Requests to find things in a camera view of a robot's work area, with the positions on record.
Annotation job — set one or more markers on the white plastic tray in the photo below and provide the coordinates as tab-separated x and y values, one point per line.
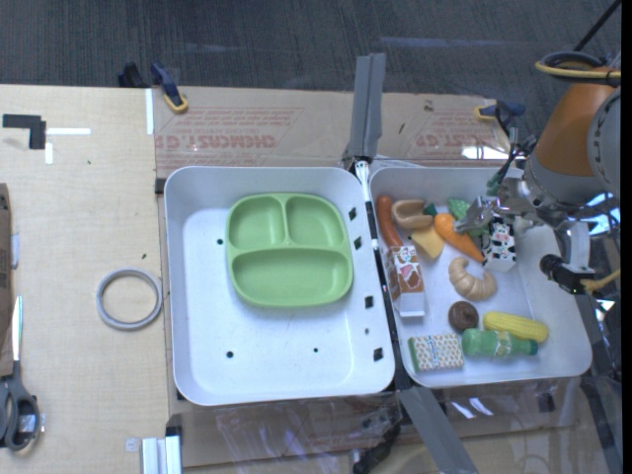
276	343
538	363

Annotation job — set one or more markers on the yellow toy cheese slice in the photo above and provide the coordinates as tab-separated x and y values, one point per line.
428	244

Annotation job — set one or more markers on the black cylinder on white bracket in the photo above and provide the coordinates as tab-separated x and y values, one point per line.
575	252

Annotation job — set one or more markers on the white tape roll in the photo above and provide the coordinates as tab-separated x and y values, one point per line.
101	309

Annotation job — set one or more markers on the white cow print carton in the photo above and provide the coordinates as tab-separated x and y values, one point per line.
499	250

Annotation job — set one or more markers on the brown cardboard board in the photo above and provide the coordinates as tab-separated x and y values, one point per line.
247	131

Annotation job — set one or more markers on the orange toy carrot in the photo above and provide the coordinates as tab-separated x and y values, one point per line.
456	237

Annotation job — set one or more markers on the brown toy doughnut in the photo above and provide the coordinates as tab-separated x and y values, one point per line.
463	316

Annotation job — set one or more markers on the green divided plate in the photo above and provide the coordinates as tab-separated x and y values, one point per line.
291	274

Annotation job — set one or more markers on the beige toy croissant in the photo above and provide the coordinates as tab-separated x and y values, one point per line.
471	284

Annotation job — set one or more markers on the orange and white carton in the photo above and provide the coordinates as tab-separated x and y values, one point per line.
407	279

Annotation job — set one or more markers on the green plastic bottle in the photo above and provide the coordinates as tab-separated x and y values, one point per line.
489	343

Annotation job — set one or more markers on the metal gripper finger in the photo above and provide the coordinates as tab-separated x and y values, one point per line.
469	220
486	206

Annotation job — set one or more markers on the orange toy sausage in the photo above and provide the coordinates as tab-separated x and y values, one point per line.
389	225

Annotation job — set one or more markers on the brown toy bread bun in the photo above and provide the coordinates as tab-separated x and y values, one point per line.
412	221

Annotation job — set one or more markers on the yellow and green packet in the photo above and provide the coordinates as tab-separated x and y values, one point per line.
437	352

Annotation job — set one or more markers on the yellow toy corn cob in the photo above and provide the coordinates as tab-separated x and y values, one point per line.
516	326

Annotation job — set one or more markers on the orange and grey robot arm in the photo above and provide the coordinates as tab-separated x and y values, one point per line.
568	136

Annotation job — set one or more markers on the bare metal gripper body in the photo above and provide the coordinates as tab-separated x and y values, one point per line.
521	203

